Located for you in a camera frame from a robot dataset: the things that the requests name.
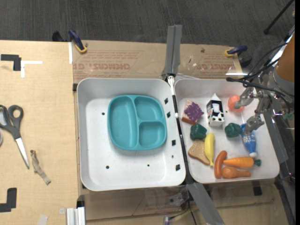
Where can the blue and white bottle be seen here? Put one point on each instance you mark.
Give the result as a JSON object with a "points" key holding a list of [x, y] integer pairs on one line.
{"points": [[249, 142]]}

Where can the brown cardboard board red print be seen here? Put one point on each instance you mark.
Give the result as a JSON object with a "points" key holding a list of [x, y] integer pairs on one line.
{"points": [[140, 62]]}

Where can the orange toy fruit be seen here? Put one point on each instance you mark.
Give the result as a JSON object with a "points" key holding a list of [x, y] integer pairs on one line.
{"points": [[232, 102]]}

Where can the black and white milk carton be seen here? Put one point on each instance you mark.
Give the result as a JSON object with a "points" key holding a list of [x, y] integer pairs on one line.
{"points": [[215, 116]]}

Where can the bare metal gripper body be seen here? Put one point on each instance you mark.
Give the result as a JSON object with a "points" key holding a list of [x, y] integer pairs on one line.
{"points": [[269, 99]]}

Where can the brown bread slice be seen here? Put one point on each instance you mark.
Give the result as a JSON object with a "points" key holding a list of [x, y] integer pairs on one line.
{"points": [[197, 151]]}

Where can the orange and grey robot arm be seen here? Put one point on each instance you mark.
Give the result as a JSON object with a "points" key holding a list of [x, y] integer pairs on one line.
{"points": [[286, 62]]}

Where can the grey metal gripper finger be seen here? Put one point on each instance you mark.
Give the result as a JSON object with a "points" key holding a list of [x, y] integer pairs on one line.
{"points": [[245, 98], [253, 123]]}

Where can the orange chicken drumstick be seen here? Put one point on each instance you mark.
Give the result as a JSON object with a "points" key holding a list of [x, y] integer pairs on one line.
{"points": [[230, 172]]}

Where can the orange carrot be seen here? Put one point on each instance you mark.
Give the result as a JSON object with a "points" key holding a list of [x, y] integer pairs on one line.
{"points": [[239, 162]]}

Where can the purple grapes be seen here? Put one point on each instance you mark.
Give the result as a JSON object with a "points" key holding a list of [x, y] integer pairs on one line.
{"points": [[193, 111]]}

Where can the blue divided plate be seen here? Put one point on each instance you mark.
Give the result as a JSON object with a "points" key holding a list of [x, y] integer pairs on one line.
{"points": [[122, 123]]}

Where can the pink and brown toy slice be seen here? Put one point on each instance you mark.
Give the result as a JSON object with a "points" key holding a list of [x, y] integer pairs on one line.
{"points": [[187, 120]]}

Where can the grey cloth strip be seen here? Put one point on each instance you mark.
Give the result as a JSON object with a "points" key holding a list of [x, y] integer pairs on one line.
{"points": [[37, 165]]}

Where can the yellow banana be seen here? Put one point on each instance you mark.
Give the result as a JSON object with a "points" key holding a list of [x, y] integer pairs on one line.
{"points": [[209, 146]]}

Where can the white plastic tray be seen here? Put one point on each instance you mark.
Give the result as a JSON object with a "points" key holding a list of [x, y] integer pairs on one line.
{"points": [[262, 144], [98, 135]]}

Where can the orange sausage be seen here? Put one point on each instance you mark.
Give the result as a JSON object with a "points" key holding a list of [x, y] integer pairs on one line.
{"points": [[219, 164]]}

